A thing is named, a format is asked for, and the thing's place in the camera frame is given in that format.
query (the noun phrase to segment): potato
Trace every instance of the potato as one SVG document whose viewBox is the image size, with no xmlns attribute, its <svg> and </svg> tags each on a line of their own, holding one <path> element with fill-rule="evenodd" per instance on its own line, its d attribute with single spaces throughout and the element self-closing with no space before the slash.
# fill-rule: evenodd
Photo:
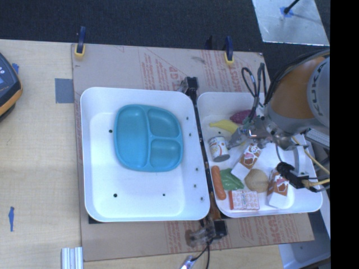
<svg viewBox="0 0 359 269">
<path fill-rule="evenodd" d="M 261 193 L 267 191 L 269 178 L 264 171 L 252 168 L 245 177 L 245 183 L 250 190 Z"/>
</svg>

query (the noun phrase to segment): cardboard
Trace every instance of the cardboard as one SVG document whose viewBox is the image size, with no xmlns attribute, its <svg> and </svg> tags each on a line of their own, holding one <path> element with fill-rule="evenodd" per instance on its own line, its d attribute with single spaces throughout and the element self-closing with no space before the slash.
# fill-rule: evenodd
<svg viewBox="0 0 359 269">
<path fill-rule="evenodd" d="M 80 96 L 89 87 L 178 90 L 181 81 L 197 77 L 198 96 L 206 91 L 246 91 L 242 67 L 254 75 L 264 58 L 260 53 L 234 52 L 228 66 L 223 51 L 86 45 L 82 58 L 74 55 L 73 85 L 77 164 L 80 192 L 81 239 L 84 261 L 154 256 L 201 251 L 191 247 L 186 232 L 201 228 L 198 221 L 99 223 L 89 218 L 84 205 L 81 149 Z M 266 72 L 267 85 L 269 77 Z M 308 214 L 271 215 L 225 219 L 228 235 L 211 245 L 213 250 L 311 241 Z"/>
</svg>

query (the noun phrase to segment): banana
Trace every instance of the banana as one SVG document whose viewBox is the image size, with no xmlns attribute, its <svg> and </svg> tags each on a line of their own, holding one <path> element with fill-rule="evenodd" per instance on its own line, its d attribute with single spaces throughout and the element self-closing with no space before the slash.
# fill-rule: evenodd
<svg viewBox="0 0 359 269">
<path fill-rule="evenodd" d="M 225 129 L 226 131 L 230 132 L 231 134 L 234 134 L 234 132 L 239 127 L 236 123 L 233 123 L 229 119 L 221 119 L 218 122 L 209 123 L 209 126 L 210 127 L 218 127 L 218 128 L 221 128 L 221 129 Z"/>
</svg>

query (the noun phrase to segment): white can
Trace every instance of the white can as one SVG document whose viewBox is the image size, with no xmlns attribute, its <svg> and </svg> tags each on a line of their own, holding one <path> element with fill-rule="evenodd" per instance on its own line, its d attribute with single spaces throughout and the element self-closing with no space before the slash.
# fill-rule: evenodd
<svg viewBox="0 0 359 269">
<path fill-rule="evenodd" d="M 220 162 L 229 159 L 230 155 L 223 136 L 212 137 L 208 143 L 213 161 Z"/>
</svg>

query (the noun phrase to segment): wooden table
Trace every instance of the wooden table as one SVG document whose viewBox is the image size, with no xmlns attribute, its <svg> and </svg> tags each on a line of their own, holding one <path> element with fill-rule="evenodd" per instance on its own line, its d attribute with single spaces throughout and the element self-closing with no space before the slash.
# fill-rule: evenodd
<svg viewBox="0 0 359 269">
<path fill-rule="evenodd" d="M 72 79 L 71 44 L 0 40 L 0 52 L 19 65 L 24 86 L 0 123 L 0 268 L 59 269 L 61 249 L 81 246 L 74 108 L 55 99 L 55 79 Z M 84 268 L 179 268 L 187 256 L 85 262 Z M 205 268 L 206 260 L 203 254 L 194 267 Z M 283 268 L 277 245 L 211 251 L 209 267 Z"/>
</svg>

